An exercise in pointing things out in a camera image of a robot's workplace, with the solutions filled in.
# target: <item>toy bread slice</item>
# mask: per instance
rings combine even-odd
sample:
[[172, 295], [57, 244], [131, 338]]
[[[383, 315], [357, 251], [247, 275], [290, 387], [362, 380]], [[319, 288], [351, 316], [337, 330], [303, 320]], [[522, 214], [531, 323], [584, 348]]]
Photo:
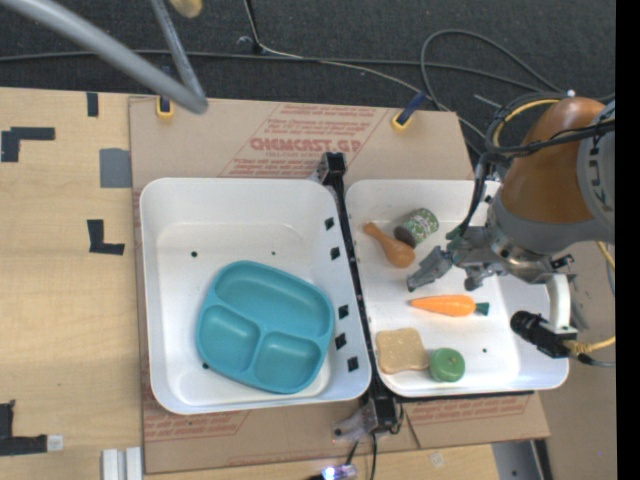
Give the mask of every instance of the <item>toy bread slice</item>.
[[384, 373], [426, 370], [429, 367], [429, 354], [413, 327], [380, 331], [376, 334], [376, 345], [378, 364]]

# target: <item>blue divided plate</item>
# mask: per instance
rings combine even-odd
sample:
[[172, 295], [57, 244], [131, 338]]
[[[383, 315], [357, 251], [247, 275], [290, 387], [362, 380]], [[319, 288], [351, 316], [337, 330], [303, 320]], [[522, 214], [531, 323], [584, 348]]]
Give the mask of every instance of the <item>blue divided plate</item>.
[[312, 284], [237, 261], [216, 275], [198, 315], [196, 346], [212, 370], [282, 394], [316, 378], [333, 333], [333, 307]]

